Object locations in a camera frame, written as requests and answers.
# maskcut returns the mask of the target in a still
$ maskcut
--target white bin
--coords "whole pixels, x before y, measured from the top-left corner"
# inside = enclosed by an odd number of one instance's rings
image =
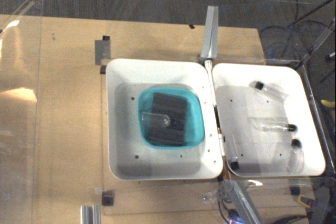
[[[223,169],[215,112],[206,70],[197,63],[116,59],[107,66],[109,165],[124,180],[208,179]],[[214,67],[216,99],[222,133],[234,134],[239,152],[239,176],[288,176],[286,164],[293,136],[302,143],[303,169],[290,176],[317,176],[325,161],[299,75],[286,67],[233,65]],[[268,100],[250,87],[252,81],[276,83],[289,93],[284,104]],[[183,150],[147,146],[140,137],[137,96],[149,87],[179,86],[191,90],[201,104],[205,137]],[[252,130],[249,116],[283,116],[298,126],[290,134]],[[228,160],[228,144],[225,145]]]

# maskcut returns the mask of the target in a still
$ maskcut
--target black plastic cap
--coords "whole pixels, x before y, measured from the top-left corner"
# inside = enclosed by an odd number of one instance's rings
[[[297,196],[297,195],[301,194],[300,187],[298,187],[298,186],[291,186],[291,187],[289,187],[289,190],[290,190],[290,194],[292,196]]]
[[[101,195],[101,205],[103,206],[113,206],[114,205],[113,190],[103,191]]]
[[[264,87],[264,84],[260,81],[257,81],[256,85],[255,85],[255,88],[258,89],[258,90],[262,90]]]
[[[298,139],[293,139],[291,146],[296,148],[302,148],[301,142]]]
[[[106,74],[106,66],[100,66],[100,74]]]
[[[288,132],[295,132],[298,128],[294,124],[288,124]]]
[[[231,162],[230,166],[231,166],[231,169],[233,171],[238,170],[239,169],[239,162]]]
[[[217,177],[217,182],[222,182],[224,181],[224,178],[223,178],[223,175],[220,174],[218,177]]]

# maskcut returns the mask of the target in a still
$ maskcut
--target wooden table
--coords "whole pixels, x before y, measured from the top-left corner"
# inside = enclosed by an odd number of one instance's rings
[[[30,19],[24,18],[22,25],[29,27]],[[201,51],[203,31],[204,26],[191,29],[188,25],[42,18],[33,223],[79,223],[80,206],[100,204],[102,189],[139,189],[135,191],[139,201],[145,193],[143,187],[160,185],[158,182],[122,182],[108,170],[106,97],[102,94],[105,85],[100,66],[94,63],[95,40],[103,35],[111,37],[112,58],[194,61]],[[24,31],[21,36],[32,42],[38,40]],[[218,54],[264,60],[256,29],[220,27]],[[265,200],[259,199],[258,209],[269,221],[283,215],[305,214],[289,190],[288,193],[268,190],[264,195]],[[185,204],[191,203],[188,199],[193,198],[187,197]],[[129,207],[138,207],[141,213],[141,205],[130,203]],[[223,223],[213,206],[194,211],[172,207],[171,212],[136,215],[123,210],[122,215],[109,215],[107,208],[102,214],[102,223]]]

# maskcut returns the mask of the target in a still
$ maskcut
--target teal container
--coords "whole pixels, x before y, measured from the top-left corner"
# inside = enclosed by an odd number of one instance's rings
[[[153,95],[155,93],[168,94],[187,100],[183,146],[153,145],[147,141],[148,127],[142,124],[141,115],[143,112],[152,112]],[[149,88],[142,91],[138,96],[138,125],[144,143],[153,148],[181,150],[197,146],[204,139],[204,123],[200,102],[191,91],[182,88]]]

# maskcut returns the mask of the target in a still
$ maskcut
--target clear plastic tube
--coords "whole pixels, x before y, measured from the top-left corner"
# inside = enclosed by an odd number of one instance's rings
[[[295,132],[296,125],[285,122],[282,118],[248,118],[252,126],[262,132]]]
[[[170,126],[170,117],[163,114],[155,114],[149,112],[142,112],[141,123],[145,125],[151,125],[161,128],[167,128]]]
[[[234,135],[226,136],[226,144],[231,153],[229,163],[232,170],[239,170],[238,150]]]
[[[298,174],[303,170],[305,159],[302,150],[301,142],[298,139],[293,139],[288,156],[286,172],[289,175]]]
[[[283,88],[275,84],[264,84],[260,81],[257,81],[254,85],[254,88],[264,95],[267,95],[277,101],[284,101],[288,97],[288,94],[285,92]]]

